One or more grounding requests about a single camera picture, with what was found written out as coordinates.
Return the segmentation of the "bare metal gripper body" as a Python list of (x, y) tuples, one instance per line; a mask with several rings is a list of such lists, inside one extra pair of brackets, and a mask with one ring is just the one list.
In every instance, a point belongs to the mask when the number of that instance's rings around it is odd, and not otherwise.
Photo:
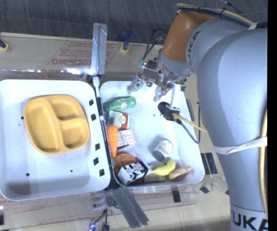
[(170, 72), (161, 60), (149, 60), (143, 64), (142, 80), (149, 85), (156, 84), (162, 89), (171, 89), (175, 85), (185, 89), (186, 78)]

